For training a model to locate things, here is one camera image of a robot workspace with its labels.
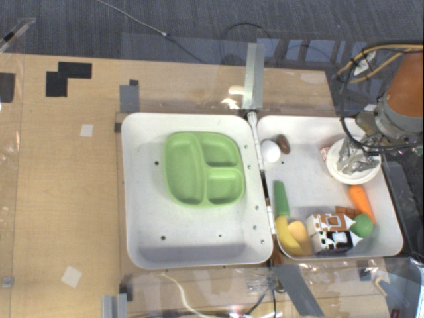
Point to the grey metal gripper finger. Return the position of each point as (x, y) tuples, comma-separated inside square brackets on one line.
[(362, 163), (344, 156)]

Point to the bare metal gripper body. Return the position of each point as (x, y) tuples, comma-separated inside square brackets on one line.
[(381, 132)]

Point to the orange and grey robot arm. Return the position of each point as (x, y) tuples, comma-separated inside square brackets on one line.
[(407, 84)]

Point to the white bowl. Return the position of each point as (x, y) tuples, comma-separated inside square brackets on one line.
[(356, 178)]

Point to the red and white packet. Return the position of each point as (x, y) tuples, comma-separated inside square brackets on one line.
[(324, 152)]

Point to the orange carrot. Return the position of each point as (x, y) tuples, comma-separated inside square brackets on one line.
[(360, 199)]

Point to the white plastic tray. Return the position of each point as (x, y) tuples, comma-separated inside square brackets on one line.
[(311, 184), (198, 237)]

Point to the brown chocolate bar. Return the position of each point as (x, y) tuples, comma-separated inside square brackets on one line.
[(346, 211)]

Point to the green ball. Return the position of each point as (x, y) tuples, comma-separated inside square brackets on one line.
[(362, 225)]

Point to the brown and white carton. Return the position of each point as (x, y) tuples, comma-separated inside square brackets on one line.
[(319, 223)]

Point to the white egg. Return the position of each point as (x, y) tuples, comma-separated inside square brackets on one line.
[(271, 151)]

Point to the green cucumber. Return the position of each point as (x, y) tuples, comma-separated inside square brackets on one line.
[(281, 199)]

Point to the black and white carton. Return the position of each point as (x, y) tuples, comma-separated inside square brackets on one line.
[(334, 242)]

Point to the yellow banana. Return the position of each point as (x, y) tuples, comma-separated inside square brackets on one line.
[(285, 238)]

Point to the green divided plate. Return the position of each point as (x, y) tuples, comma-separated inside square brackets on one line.
[(183, 171)]

